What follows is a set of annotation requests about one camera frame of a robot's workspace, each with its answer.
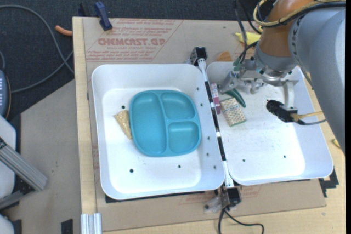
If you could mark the thin black and white rod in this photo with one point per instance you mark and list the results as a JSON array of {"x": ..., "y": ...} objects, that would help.
[{"x": 221, "y": 145}]

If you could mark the small yellow toy piece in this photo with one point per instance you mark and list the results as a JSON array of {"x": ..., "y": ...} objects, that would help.
[{"x": 336, "y": 142}]

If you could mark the tan pizza slice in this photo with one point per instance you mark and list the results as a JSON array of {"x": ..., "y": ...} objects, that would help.
[{"x": 124, "y": 121}]

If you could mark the brown cardboard board, red print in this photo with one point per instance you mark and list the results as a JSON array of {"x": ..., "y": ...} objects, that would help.
[{"x": 153, "y": 44}]

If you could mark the black cylinder on white bracket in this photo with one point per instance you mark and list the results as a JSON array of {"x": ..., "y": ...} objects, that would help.
[{"x": 279, "y": 111}]

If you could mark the pink and white carton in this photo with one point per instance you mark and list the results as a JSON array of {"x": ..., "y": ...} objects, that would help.
[{"x": 215, "y": 93}]

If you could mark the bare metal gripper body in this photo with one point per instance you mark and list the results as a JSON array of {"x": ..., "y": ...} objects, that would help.
[{"x": 248, "y": 71}]

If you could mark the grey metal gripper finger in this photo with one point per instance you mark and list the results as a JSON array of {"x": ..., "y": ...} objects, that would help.
[
  {"x": 229, "y": 82},
  {"x": 253, "y": 86}
]

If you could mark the patterned white and green packet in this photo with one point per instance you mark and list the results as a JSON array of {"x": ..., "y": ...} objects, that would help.
[{"x": 233, "y": 112}]

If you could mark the blue divided plate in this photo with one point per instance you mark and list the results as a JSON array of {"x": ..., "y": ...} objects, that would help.
[{"x": 164, "y": 123}]

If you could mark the green curved pod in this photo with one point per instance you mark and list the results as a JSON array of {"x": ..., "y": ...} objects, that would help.
[{"x": 239, "y": 97}]

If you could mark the orange toy slice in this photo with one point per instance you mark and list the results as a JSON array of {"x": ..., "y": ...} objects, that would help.
[{"x": 224, "y": 57}]

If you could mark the orange carrot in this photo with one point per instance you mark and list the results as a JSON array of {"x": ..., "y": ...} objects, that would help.
[{"x": 63, "y": 30}]

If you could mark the white plastic tray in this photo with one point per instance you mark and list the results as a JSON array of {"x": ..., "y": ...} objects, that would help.
[
  {"x": 268, "y": 150},
  {"x": 153, "y": 175}
]

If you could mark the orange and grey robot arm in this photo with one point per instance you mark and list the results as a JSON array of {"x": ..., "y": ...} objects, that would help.
[{"x": 318, "y": 44}]

